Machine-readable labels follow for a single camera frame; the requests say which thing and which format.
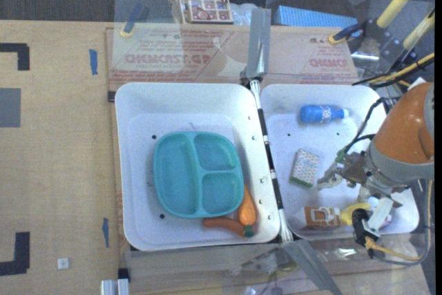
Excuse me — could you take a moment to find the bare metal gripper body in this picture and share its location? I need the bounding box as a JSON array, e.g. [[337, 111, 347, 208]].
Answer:
[[339, 151, 374, 188]]

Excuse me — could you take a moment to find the white carton green red print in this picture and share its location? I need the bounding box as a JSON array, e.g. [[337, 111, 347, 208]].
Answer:
[[289, 148, 320, 189]]

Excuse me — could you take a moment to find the brown and white carton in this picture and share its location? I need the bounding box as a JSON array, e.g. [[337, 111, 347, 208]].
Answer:
[[302, 205, 343, 229]]

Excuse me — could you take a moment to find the yellow banana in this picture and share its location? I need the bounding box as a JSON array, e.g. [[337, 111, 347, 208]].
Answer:
[[340, 202, 372, 227]]

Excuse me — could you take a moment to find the white plastic tray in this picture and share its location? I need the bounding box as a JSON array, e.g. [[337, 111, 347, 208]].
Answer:
[[114, 82, 281, 251], [259, 83, 421, 241]]

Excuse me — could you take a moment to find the blue bottle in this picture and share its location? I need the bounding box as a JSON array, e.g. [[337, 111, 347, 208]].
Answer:
[[299, 104, 350, 124]]

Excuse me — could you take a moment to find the orange carrot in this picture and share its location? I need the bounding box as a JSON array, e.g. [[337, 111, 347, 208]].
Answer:
[[238, 184, 258, 238]]

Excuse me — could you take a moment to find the brown sausage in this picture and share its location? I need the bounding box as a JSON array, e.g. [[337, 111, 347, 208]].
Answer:
[[202, 216, 248, 238]]

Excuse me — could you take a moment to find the teal divided plate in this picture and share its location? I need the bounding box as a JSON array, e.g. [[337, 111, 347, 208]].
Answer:
[[153, 131, 246, 219]]

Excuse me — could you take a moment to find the brown cardboard board red print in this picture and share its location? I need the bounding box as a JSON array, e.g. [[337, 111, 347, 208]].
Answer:
[[105, 23, 429, 288]]

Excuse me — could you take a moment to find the black cylinder on white bracket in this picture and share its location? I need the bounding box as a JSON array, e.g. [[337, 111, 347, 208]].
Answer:
[[351, 196, 395, 248]]

